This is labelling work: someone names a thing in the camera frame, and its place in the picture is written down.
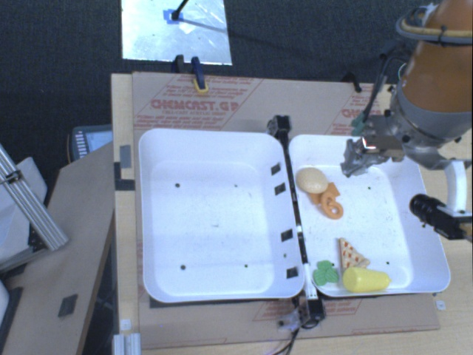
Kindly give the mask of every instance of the toy pizza slice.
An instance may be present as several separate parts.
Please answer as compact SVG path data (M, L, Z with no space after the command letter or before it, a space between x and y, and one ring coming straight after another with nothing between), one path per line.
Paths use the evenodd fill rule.
M355 248L344 238L340 238L340 257L341 269L345 271L349 267L366 268L370 264L370 260L361 255Z

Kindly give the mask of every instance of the wooden table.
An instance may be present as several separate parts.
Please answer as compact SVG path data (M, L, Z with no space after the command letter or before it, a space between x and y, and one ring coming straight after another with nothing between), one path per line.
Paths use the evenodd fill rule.
M383 91L378 100L387 107L390 94ZM113 127L115 162L119 162L120 147L130 144L129 133L133 130L132 77L112 76ZM460 143L442 148L448 157L471 158L472 132L463 136ZM121 169L123 179L134 179L134 164ZM429 196L446 200L446 179L443 173L422 170ZM467 209L472 209L472 170L467 172L469 198ZM137 252L135 225L135 194L119 191L115 195L118 253L118 315L130 326L122 326L122 334L138 332L139 311L137 306ZM416 331L399 334L358 335L351 337L296 340L292 354L470 354L473 348L473 295L472 245L466 241L443 240L446 257L452 273L450 286L434 301L444 310L438 311L440 330ZM252 342L228 345L204 345L186 348L167 348L143 351L145 355L187 354L272 354L285 342Z

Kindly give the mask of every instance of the white tray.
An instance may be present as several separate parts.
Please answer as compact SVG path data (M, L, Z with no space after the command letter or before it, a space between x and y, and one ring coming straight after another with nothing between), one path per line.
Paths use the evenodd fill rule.
M288 298L301 291L293 205L276 139L153 129L140 139L139 161L143 279L153 298ZM282 240L287 231L292 237Z
M338 239L344 237L371 260L368 268L385 271L392 280L388 289L371 295L444 290L450 272L440 238L409 211L412 197L425 194L418 165L407 158L399 163L389 160L371 166L366 174L347 178L340 167L347 139L299 135L290 142L294 174L305 166L322 170L340 191L336 200L344 208L342 218L331 220L296 187L312 271L318 261L329 260L341 274ZM341 281L317 288L331 297L357 295Z

